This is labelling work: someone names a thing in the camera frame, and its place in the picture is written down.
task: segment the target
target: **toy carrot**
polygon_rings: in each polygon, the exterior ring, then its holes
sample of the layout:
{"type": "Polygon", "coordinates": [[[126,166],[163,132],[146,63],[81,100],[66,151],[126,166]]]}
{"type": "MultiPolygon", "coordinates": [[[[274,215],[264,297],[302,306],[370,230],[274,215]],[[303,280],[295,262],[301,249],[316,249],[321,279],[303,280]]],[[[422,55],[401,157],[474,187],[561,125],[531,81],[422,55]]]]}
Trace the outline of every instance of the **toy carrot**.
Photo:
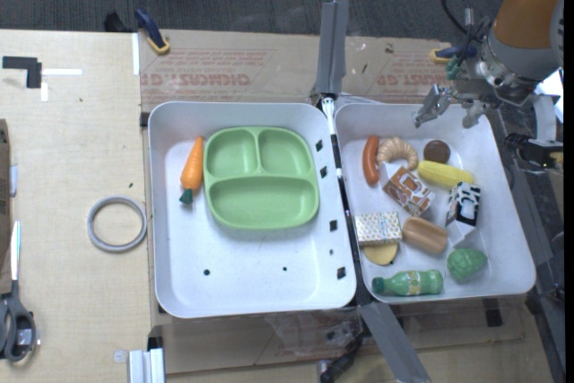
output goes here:
{"type": "Polygon", "coordinates": [[[186,165],[181,171],[181,186],[183,195],[179,199],[184,205],[193,201],[193,190],[201,186],[204,178],[204,138],[198,136],[191,152],[187,156],[186,165]]]}

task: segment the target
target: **yellow round slice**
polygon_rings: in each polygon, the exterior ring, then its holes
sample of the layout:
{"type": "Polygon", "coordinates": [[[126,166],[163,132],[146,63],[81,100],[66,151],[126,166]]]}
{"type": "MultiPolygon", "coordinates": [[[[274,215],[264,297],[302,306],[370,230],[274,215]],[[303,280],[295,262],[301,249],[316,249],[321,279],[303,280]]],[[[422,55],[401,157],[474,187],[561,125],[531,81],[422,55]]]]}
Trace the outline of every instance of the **yellow round slice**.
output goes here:
{"type": "Polygon", "coordinates": [[[398,243],[394,244],[379,244],[377,246],[363,246],[362,250],[373,264],[388,265],[396,255],[398,243]]]}

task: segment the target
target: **yellow corn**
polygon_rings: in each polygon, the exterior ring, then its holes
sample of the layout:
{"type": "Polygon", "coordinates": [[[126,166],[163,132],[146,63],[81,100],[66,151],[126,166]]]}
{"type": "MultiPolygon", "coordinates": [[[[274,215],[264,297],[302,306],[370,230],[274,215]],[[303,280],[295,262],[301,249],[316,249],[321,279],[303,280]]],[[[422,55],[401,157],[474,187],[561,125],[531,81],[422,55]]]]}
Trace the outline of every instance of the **yellow corn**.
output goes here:
{"type": "Polygon", "coordinates": [[[449,188],[454,187],[458,182],[474,183],[474,176],[470,172],[436,161],[419,161],[417,171],[421,178],[449,188]]]}

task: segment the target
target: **scissors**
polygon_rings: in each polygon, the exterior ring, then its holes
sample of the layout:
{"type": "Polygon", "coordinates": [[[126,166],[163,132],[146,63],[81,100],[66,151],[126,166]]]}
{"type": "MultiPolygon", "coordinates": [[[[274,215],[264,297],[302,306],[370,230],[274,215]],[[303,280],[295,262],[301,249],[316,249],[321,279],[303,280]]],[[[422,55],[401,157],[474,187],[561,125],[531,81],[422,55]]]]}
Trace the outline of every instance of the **scissors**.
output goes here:
{"type": "Polygon", "coordinates": [[[20,221],[14,223],[10,241],[12,290],[0,296],[0,357],[11,362],[22,360],[36,340],[36,324],[19,299],[20,221]]]}

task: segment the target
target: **green bottle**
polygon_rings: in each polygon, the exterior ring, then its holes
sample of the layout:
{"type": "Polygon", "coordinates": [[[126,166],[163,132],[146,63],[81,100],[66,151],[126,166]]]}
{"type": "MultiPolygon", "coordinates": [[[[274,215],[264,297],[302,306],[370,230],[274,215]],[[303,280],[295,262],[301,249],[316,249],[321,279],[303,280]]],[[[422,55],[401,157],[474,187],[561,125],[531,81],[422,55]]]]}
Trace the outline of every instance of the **green bottle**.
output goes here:
{"type": "Polygon", "coordinates": [[[439,270],[407,270],[390,278],[373,278],[372,288],[377,294],[393,292],[396,295],[408,296],[440,293],[442,284],[443,278],[439,270]]]}

